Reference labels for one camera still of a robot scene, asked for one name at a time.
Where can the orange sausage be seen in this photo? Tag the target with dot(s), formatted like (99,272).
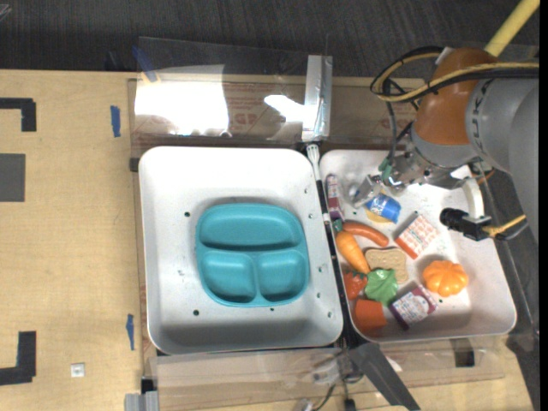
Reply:
(366,231)

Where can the purple and white slim carton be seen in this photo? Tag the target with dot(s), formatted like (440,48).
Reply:
(333,195)

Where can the white plastic tray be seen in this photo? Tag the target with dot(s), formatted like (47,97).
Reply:
(171,251)
(479,306)

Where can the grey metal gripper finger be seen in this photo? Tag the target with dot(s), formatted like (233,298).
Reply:
(365,190)
(393,185)

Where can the orange cube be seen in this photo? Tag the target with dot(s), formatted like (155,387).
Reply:
(369,315)

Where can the black cylinder on white bracket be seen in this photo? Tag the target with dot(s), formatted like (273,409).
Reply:
(464,223)

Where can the white and orange carton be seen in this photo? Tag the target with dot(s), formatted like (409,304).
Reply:
(416,236)

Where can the blue divided plate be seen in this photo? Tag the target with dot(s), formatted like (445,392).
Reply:
(252,255)

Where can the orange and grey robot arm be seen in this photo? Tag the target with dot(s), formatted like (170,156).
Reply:
(445,114)

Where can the orange carrot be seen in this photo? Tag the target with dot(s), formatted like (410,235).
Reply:
(352,251)

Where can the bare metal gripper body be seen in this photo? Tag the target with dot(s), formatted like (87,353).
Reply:
(417,171)

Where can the red strawberry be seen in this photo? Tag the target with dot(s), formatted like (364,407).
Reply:
(353,285)

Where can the small white square tile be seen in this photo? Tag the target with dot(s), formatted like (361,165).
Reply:
(77,370)

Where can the blue can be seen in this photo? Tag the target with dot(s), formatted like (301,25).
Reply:
(385,207)

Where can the brown bread slice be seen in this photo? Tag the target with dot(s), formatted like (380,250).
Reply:
(387,260)

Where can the orange pumpkin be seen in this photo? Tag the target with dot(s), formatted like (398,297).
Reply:
(445,277)

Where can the green lettuce leaf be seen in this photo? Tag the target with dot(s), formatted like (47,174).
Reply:
(381,287)

